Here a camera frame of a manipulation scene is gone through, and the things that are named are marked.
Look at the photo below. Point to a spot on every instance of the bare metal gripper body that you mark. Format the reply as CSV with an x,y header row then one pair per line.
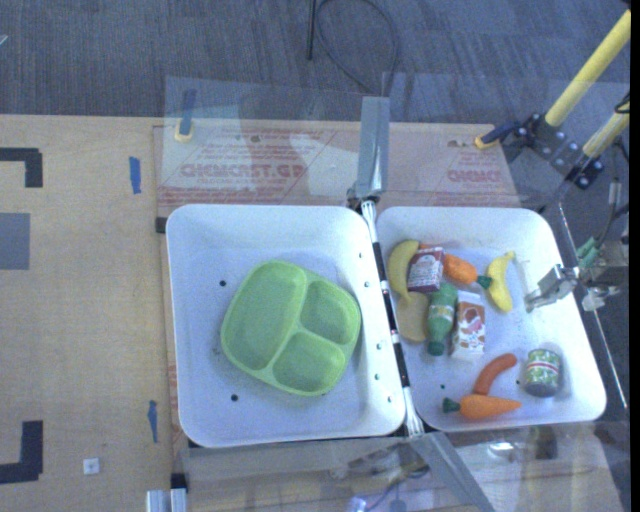
x,y
610,265

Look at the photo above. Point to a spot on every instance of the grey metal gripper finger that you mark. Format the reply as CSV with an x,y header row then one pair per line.
x,y
556,279
542,298

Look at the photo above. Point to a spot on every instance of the white plastic tray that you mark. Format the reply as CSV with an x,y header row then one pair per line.
x,y
200,320
545,330

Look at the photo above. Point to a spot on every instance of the yellow banana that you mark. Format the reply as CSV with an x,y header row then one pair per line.
x,y
396,265
500,287

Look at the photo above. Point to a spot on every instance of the green and white can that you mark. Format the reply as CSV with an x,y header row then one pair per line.
x,y
541,372

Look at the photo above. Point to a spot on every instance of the orange and white carton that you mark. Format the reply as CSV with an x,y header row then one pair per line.
x,y
470,327

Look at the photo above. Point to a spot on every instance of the orange carrot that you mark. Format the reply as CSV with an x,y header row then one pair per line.
x,y
487,406
460,271

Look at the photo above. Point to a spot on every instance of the orange sausage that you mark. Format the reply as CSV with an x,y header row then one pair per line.
x,y
492,372

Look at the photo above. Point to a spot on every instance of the green bottle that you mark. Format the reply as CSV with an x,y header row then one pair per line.
x,y
441,315

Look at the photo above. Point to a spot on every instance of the red carton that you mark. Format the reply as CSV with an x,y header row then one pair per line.
x,y
425,270

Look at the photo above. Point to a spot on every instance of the green divided plate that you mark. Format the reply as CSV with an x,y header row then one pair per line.
x,y
265,305

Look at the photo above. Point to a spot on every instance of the brown cardboard board red print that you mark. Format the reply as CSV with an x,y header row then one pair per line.
x,y
280,165

